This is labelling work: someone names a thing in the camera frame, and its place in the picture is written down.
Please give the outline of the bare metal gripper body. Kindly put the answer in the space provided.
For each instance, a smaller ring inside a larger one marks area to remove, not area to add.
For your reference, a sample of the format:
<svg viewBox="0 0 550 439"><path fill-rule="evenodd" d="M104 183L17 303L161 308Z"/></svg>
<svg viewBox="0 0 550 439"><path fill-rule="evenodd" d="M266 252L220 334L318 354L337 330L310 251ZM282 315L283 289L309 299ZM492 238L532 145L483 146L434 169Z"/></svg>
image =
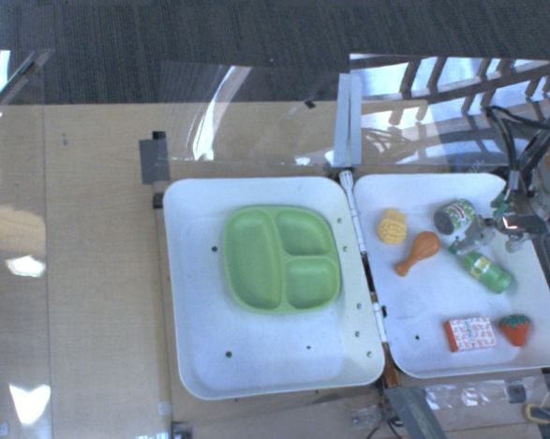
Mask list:
<svg viewBox="0 0 550 439"><path fill-rule="evenodd" d="M511 241L550 237L550 211L505 212L493 220L497 231Z"/></svg>

